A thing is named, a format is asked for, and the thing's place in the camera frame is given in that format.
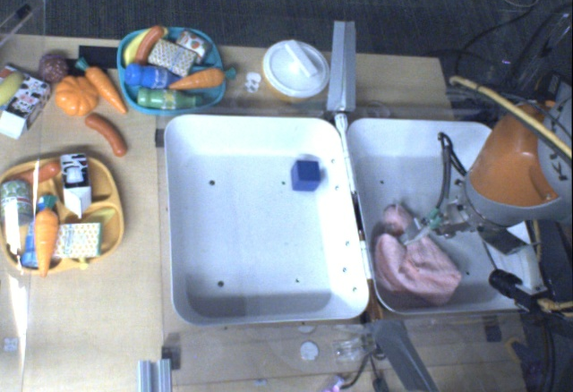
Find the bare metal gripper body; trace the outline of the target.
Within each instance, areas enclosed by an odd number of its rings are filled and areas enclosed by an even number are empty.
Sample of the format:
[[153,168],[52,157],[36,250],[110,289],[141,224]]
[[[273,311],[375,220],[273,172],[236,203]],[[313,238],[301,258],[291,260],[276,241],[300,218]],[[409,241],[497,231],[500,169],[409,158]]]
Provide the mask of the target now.
[[483,219],[468,202],[454,200],[434,209],[430,215],[431,230],[444,237],[458,233],[475,232],[483,224]]

